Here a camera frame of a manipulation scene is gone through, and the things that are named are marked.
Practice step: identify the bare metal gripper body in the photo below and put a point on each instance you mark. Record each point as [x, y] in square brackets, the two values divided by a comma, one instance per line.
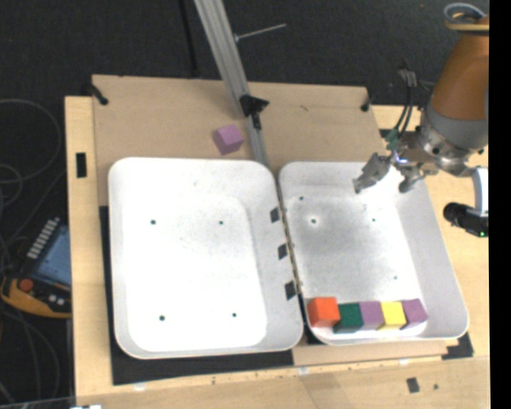
[440, 157]

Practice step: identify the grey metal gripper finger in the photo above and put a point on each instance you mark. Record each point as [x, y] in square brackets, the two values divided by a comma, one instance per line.
[411, 180]
[372, 172]

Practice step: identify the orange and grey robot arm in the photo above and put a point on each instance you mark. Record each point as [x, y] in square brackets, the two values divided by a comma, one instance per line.
[462, 83]

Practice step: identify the white plastic tray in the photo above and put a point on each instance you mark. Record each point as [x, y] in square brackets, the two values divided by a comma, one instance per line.
[196, 262]
[357, 249]

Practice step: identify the purple cube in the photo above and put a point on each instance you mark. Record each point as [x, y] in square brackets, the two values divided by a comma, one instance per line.
[415, 312]
[370, 314]
[228, 139]

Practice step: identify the yellow cube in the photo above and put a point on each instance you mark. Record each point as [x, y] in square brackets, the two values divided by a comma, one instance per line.
[392, 314]

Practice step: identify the green cube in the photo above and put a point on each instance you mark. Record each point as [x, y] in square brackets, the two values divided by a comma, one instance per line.
[350, 317]

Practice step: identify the orange cube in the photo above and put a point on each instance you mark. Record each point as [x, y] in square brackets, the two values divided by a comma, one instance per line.
[322, 311]

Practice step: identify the pale brown flat board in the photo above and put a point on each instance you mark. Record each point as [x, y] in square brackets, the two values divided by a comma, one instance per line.
[166, 117]

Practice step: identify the black cylinder on white bracket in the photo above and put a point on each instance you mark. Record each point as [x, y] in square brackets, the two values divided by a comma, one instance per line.
[466, 217]

